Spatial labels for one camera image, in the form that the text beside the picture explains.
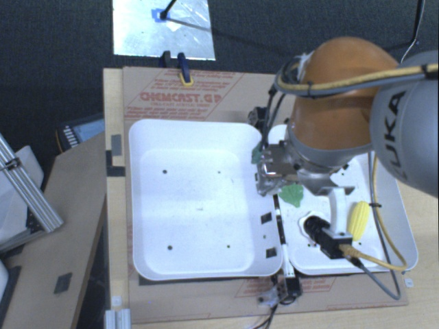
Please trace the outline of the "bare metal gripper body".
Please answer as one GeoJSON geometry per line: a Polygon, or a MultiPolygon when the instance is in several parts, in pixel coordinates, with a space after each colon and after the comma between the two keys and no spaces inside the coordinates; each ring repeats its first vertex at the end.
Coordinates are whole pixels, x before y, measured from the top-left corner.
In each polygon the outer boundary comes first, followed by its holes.
{"type": "Polygon", "coordinates": [[[257,163],[260,185],[287,185],[298,182],[300,165],[294,161],[285,141],[269,144],[257,163]]]}

